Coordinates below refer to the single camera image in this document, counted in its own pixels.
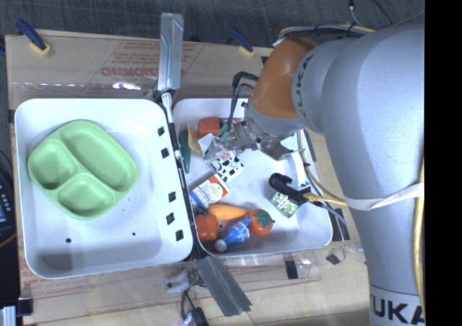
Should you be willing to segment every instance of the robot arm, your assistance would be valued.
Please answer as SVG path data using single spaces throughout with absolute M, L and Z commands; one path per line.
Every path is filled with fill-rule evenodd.
M 391 27 L 316 45 L 286 39 L 249 99 L 238 145 L 273 158 L 301 128 L 324 135 L 361 237 L 370 324 L 424 324 L 414 267 L 415 197 L 369 210 L 419 182 L 424 158 L 424 28 Z

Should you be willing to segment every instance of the blue bottle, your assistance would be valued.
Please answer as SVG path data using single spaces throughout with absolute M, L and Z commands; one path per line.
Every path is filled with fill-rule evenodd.
M 250 230 L 248 229 L 249 223 L 252 222 L 252 219 L 245 217 L 243 220 L 233 224 L 227 231 L 223 239 L 218 239 L 214 248 L 218 253 L 223 253 L 226 251 L 229 245 L 240 244 L 241 242 L 247 240 L 250 237 Z

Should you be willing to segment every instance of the green plate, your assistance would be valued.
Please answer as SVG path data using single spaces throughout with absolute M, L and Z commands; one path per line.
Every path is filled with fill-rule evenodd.
M 90 120 L 61 126 L 30 154 L 32 181 L 76 219 L 95 219 L 135 185 L 133 157 L 104 128 Z

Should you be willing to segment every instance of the drain hole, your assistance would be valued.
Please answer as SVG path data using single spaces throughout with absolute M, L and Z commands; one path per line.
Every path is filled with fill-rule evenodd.
M 167 219 L 167 225 L 170 225 L 172 222 L 174 222 L 175 220 L 175 215 L 173 214 L 173 212 L 171 214 L 169 214 L 167 217 L 165 217 Z
M 162 149 L 161 153 L 162 153 L 162 158 L 167 158 L 168 157 L 168 149 L 167 148 Z
M 182 238 L 184 238 L 184 236 L 183 236 L 183 230 L 178 230 L 178 231 L 175 233 L 175 235 L 176 235 L 176 241 L 177 241 L 177 242 L 180 241 L 180 240 L 182 240 Z

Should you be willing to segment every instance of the toy tomato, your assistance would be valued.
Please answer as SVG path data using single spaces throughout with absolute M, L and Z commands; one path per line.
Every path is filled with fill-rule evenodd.
M 252 220 L 248 229 L 254 235 L 264 237 L 273 228 L 273 219 L 264 209 L 254 209 L 248 214 L 248 218 Z
M 201 243 L 214 242 L 218 235 L 217 217 L 211 214 L 198 214 L 196 216 L 197 234 Z

